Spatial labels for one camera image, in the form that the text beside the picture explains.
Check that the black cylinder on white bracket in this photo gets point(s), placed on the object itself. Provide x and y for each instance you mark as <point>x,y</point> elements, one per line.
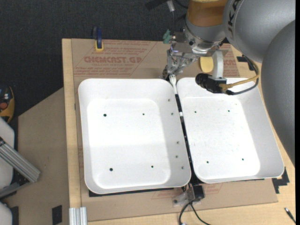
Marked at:
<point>212,81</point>

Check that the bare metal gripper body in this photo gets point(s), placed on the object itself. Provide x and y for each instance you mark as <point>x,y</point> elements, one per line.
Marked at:
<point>181,44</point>

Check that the white plastic tray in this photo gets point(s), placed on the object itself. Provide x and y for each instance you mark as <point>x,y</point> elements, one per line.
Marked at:
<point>131,137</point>
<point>225,135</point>

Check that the brown cardboard board red print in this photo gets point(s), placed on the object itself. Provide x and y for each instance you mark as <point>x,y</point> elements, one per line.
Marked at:
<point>140,67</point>

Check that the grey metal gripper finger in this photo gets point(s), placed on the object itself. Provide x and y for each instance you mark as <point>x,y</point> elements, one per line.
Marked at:
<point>169,65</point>
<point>184,63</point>

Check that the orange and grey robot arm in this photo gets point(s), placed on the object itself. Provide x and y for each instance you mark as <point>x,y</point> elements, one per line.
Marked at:
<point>257,20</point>

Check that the thin black and white rod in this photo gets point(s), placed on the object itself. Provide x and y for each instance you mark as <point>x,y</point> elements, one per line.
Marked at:
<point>182,123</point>

